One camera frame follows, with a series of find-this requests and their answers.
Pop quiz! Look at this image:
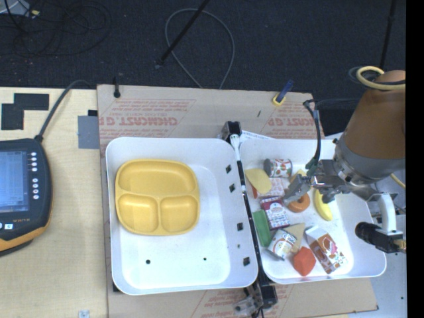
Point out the small can with tomato print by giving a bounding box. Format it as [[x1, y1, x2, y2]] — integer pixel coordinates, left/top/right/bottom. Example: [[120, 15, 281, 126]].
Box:
[[263, 158, 293, 179]]

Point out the yellow banana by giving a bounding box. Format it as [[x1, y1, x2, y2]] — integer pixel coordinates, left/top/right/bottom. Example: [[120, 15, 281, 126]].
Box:
[[313, 188, 334, 222]]

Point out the white paper label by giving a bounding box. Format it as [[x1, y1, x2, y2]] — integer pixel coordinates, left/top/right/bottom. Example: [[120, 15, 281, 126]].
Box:
[[239, 129, 276, 142]]

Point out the red and white packet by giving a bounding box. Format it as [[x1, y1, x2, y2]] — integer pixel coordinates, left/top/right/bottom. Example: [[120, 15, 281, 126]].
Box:
[[259, 195, 292, 230]]

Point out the orange toy block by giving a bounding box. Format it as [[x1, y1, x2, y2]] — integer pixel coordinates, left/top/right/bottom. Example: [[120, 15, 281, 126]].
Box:
[[292, 246, 317, 277]]

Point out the tan toy cheese wedge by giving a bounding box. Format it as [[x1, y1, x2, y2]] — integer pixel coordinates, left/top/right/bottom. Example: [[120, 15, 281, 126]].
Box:
[[284, 222, 307, 254]]

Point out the orange doughnut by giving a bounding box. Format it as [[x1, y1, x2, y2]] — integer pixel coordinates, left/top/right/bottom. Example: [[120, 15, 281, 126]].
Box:
[[287, 192, 311, 214]]

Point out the green toy vegetable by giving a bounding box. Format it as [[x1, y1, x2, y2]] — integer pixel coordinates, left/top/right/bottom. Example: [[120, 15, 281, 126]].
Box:
[[252, 209, 273, 248]]

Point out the black block with thin wires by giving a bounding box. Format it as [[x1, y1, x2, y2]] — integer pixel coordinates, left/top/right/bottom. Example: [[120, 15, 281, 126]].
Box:
[[244, 283, 279, 311], [221, 121, 242, 142]]

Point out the yellow toy crisp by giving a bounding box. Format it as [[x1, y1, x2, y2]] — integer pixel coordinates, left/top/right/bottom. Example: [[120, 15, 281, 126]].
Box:
[[244, 168, 274, 195]]

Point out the brown cardboard board red print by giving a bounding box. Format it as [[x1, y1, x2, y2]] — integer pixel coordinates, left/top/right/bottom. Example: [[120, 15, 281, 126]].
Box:
[[96, 83, 380, 318]]

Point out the black cylinder on white bracket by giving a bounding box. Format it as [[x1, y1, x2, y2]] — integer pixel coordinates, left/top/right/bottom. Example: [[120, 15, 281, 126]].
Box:
[[354, 192, 405, 254]]

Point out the orange and white carton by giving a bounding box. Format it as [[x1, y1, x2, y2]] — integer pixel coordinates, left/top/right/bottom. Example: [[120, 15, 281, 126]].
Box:
[[304, 225, 349, 275]]

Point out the thin black and white rod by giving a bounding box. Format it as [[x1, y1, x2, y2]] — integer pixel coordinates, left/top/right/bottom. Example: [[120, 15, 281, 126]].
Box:
[[231, 132, 270, 297]]

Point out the white can with orange print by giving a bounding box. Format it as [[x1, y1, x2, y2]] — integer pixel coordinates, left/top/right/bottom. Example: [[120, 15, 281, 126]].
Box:
[[266, 228, 297, 262]]

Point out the pink and white packet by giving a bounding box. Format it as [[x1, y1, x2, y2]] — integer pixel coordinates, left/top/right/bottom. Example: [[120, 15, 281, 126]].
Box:
[[253, 176, 286, 201]]

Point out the yellow divided plate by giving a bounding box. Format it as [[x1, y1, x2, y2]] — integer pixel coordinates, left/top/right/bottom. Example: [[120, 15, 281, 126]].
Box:
[[115, 158, 201, 237]]

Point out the white plastic tray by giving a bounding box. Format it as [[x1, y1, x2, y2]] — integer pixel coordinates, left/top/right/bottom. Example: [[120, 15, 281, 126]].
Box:
[[238, 137, 388, 285], [105, 136, 260, 296]]

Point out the small yellow toy piece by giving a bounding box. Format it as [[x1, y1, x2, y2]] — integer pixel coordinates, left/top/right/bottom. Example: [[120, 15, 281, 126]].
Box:
[[290, 168, 308, 184]]

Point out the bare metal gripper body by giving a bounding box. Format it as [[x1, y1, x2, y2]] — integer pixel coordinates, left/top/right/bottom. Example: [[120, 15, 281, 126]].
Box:
[[310, 159, 374, 197]]

